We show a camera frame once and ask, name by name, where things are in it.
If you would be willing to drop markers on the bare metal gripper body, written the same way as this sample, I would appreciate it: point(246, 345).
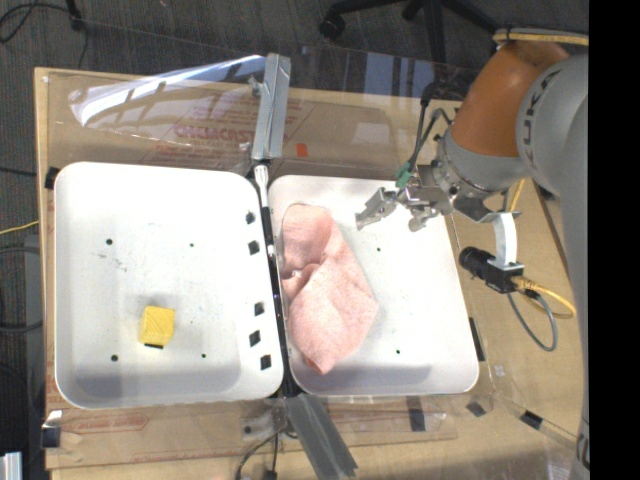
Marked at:
point(429, 193)

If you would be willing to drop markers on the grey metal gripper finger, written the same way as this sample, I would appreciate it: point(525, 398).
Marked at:
point(376, 208)
point(420, 220)

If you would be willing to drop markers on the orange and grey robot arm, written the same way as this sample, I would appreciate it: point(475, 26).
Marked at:
point(550, 118)

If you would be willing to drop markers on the brown cardboard board red print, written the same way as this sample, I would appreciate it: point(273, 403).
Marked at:
point(350, 128)

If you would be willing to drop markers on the white plastic tray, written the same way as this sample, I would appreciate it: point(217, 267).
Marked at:
point(150, 268)
point(420, 318)

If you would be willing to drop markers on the pink cloth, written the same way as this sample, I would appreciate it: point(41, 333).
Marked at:
point(325, 298)

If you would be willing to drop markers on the yellow cube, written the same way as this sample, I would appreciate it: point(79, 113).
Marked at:
point(157, 325)

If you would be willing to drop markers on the black cylinder on white bracket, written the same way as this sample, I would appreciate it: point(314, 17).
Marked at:
point(487, 266)

